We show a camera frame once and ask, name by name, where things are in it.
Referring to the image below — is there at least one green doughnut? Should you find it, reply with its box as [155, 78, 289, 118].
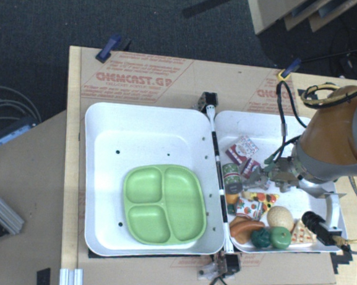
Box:
[268, 225, 293, 251]

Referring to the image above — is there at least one brown cardboard board red print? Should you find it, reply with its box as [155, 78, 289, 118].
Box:
[60, 46, 357, 285]

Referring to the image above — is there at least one brown toy bread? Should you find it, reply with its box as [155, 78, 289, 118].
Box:
[227, 215, 254, 246]

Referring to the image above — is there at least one small red and white carton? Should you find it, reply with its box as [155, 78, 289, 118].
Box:
[239, 157, 263, 181]

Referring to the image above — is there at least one dark green broccoli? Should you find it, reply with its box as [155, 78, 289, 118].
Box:
[249, 226, 274, 250]

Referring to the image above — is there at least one black block with thin wires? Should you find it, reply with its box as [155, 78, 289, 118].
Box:
[213, 251, 244, 281]
[196, 90, 220, 113]

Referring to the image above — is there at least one thin black and white rod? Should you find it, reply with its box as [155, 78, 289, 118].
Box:
[193, 104, 248, 254]

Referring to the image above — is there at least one white plastic tray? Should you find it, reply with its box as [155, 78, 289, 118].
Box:
[72, 100, 236, 267]
[202, 109, 357, 263]

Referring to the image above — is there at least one green divided plate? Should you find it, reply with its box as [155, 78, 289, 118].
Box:
[118, 160, 212, 251]

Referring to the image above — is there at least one white packet with red print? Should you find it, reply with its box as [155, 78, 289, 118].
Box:
[235, 197, 266, 223]

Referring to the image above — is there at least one large red and white carton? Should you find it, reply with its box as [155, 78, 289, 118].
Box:
[224, 134, 261, 167]

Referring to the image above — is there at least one black cylinder on white bracket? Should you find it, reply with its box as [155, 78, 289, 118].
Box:
[299, 190, 347, 247]

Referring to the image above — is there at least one small orange toy fruit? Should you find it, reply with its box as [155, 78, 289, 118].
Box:
[225, 192, 241, 206]

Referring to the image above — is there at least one thick pale pizza wedge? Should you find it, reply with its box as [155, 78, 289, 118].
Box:
[290, 218, 319, 248]

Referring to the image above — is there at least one orange sausage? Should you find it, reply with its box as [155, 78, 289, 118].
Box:
[228, 218, 267, 241]

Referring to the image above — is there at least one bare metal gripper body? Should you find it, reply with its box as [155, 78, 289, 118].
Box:
[262, 155, 332, 199]

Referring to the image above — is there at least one flat yellow pizza slice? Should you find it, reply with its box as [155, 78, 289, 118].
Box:
[240, 190, 281, 215]

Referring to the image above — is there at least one beige round bread roll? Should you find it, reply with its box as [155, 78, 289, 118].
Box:
[265, 205, 296, 233]

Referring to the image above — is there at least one green patterned can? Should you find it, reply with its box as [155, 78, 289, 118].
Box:
[220, 162, 246, 196]

